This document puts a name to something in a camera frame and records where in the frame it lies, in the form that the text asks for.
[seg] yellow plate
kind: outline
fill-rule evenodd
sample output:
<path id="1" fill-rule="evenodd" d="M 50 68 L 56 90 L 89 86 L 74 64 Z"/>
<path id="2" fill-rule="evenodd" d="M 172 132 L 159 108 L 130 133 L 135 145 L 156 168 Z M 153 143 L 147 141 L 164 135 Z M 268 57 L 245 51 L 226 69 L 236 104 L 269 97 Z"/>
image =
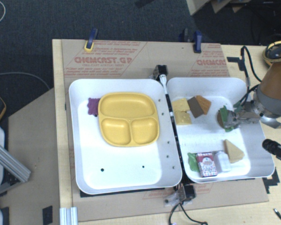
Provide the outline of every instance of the yellow plate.
<path id="1" fill-rule="evenodd" d="M 159 136 L 155 103 L 142 93 L 115 92 L 104 95 L 99 101 L 98 117 L 104 140 L 114 146 L 149 145 Z"/>

